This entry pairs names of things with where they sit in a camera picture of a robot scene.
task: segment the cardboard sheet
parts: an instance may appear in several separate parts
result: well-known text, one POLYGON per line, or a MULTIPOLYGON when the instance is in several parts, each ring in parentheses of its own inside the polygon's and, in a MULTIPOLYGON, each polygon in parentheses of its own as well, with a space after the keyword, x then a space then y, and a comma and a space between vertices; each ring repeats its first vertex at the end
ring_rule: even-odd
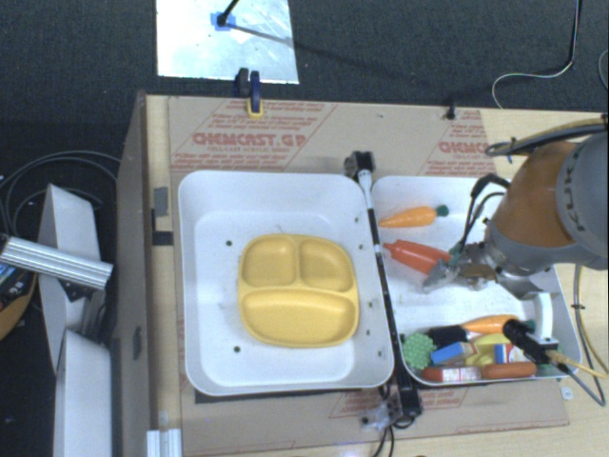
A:
MULTIPOLYGON (((342 173, 353 150, 372 150, 375 177, 494 171, 479 110, 309 102, 265 102, 248 119, 237 99, 167 100, 171 190, 196 169, 342 173)), ((173 194, 173 211, 177 211, 173 194)), ((178 215, 173 230, 179 231, 178 215)), ((174 235, 181 426, 188 457, 377 441, 361 417, 380 402, 376 389, 318 394, 211 398, 196 393, 184 370, 179 236, 174 235)), ((422 391, 423 416, 397 438, 564 426, 554 380, 422 391)))

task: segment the yellow divided plate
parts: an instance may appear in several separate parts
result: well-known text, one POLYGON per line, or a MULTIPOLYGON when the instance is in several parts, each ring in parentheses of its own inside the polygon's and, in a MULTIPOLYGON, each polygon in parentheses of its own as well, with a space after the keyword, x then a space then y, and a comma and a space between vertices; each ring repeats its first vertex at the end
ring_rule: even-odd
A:
POLYGON ((277 346, 338 345, 353 335, 360 317, 349 255, 309 235, 263 235, 247 244, 238 296, 247 331, 277 346))

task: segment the toy vegetable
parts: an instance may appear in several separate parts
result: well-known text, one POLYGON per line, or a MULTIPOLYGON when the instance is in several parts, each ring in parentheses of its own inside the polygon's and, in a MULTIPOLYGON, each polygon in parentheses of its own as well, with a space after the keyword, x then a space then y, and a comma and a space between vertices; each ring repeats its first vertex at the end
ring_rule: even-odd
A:
POLYGON ((437 216, 445 217, 448 215, 448 207, 440 205, 436 209, 431 207, 415 207, 406 209, 389 218, 379 222, 380 227, 424 227, 433 223, 437 216))
POLYGON ((423 274, 429 274, 440 259, 450 261, 450 254, 438 248, 431 248, 416 242, 397 240, 393 244, 383 244, 391 252, 391 257, 423 274))
POLYGON ((462 327, 469 331, 475 331, 477 333, 502 333, 503 326, 508 320, 515 319, 514 315, 490 315, 477 318, 476 320, 470 320, 462 324, 462 327))

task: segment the metal bracket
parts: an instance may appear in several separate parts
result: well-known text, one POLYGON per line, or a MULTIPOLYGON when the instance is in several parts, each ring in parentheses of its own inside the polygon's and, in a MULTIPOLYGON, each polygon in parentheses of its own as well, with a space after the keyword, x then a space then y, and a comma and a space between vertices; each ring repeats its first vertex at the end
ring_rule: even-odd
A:
POLYGON ((391 392, 377 407, 373 407, 360 415, 362 428, 374 428, 383 431, 396 423, 402 417, 398 393, 391 392))
POLYGON ((147 457, 182 457, 182 431, 179 428, 149 430, 147 457))
POLYGON ((170 230, 156 229, 156 210, 150 210, 152 222, 152 245, 153 246, 173 246, 173 232, 170 230))
POLYGON ((67 254, 17 237, 2 235, 0 261, 10 266, 54 276, 68 286, 73 296, 80 297, 89 290, 104 289, 112 273, 112 264, 67 254))
POLYGON ((372 203, 371 187, 372 187, 372 171, 375 169, 374 156, 372 152, 355 151, 344 160, 344 174, 356 181, 363 191, 366 206, 368 208, 368 219, 370 221, 370 233, 377 258, 377 268, 379 270, 379 278, 383 290, 383 301, 387 324, 389 325, 389 335, 391 337, 391 347, 393 349, 394 359, 394 377, 398 386, 398 394, 402 415, 405 418, 414 420, 422 413, 421 399, 417 386, 413 382, 410 374, 403 364, 402 349, 400 345, 400 337, 396 328, 396 322, 393 318, 393 306, 391 303, 391 295, 389 293, 389 284, 384 268, 383 248, 381 247, 381 239, 379 237, 379 229, 377 226, 376 214, 372 203))
POLYGON ((259 119, 264 114, 262 101, 262 84, 260 73, 247 68, 241 68, 232 84, 232 95, 236 98, 247 98, 247 115, 252 119, 259 119))
POLYGON ((66 296, 68 296, 68 299, 71 302, 75 302, 76 300, 80 300, 81 298, 90 298, 97 290, 95 288, 89 288, 87 286, 76 285, 64 279, 60 279, 59 284, 66 292, 66 296))

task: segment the black carpet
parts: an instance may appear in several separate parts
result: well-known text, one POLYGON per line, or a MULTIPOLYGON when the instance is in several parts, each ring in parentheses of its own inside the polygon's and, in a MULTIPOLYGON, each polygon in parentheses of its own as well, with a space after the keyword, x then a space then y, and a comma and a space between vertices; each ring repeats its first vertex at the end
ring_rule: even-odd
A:
MULTIPOLYGON (((575 0, 288 1, 301 84, 265 85, 265 97, 483 108, 495 107, 491 85, 500 75, 565 65, 575 7, 575 0)), ((598 61, 608 16, 609 0, 583 0, 573 68, 553 80, 502 81, 503 106, 607 110, 598 61)), ((155 0, 0 0, 0 175, 60 150, 120 156, 138 89, 229 96, 227 82, 157 76, 155 17, 155 0)), ((98 222, 111 256, 105 180, 57 167, 24 181, 21 198, 47 181, 101 196, 98 222)), ((35 235, 39 206, 24 210, 24 236, 35 235)), ((0 342, 2 457, 51 455, 52 388, 41 317, 30 308, 25 325, 0 342)))

